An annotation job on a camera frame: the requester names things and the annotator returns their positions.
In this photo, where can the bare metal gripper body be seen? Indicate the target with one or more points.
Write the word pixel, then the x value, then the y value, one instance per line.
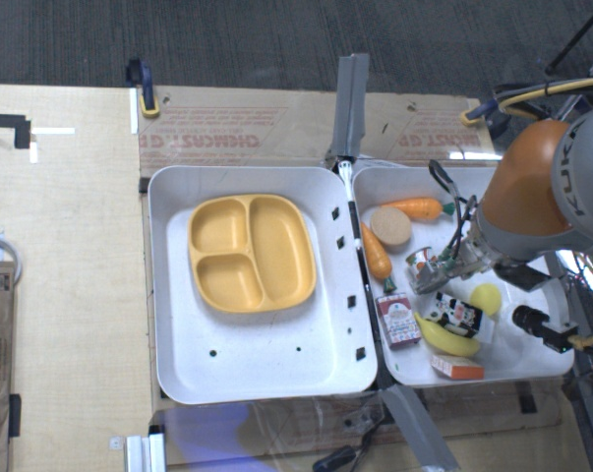
pixel 465 262

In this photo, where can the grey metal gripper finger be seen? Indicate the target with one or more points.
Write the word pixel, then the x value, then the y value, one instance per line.
pixel 420 284
pixel 436 276

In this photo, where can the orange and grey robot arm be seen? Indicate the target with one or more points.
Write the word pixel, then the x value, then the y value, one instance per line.
pixel 522 190

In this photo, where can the small red and white can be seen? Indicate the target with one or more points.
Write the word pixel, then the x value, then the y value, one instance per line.
pixel 419 256

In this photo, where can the yellow ball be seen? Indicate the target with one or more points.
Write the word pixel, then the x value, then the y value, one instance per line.
pixel 487 298

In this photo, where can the red and white carton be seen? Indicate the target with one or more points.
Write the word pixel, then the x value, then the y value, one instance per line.
pixel 398 320

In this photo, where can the black and white carton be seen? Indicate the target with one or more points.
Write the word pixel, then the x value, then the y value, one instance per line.
pixel 460 315

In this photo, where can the orange carrot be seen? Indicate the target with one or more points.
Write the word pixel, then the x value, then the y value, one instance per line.
pixel 414 208
pixel 376 256

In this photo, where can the tan round biscuit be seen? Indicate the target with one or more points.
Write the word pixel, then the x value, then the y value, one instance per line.
pixel 390 225

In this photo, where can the yellow banana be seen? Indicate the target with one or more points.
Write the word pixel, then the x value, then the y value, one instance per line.
pixel 448 344

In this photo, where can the orange and white box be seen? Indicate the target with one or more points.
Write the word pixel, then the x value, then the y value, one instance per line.
pixel 457 368

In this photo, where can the white plastic tray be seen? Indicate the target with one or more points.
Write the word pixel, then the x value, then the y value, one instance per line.
pixel 502 357
pixel 276 352

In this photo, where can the yellow divided plate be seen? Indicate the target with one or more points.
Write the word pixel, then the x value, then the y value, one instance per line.
pixel 276 244

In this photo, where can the brown cardboard board red print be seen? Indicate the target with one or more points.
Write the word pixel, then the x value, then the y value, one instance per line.
pixel 256 131

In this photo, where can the black cylinder on white bracket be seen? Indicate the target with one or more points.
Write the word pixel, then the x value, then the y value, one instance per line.
pixel 534 320

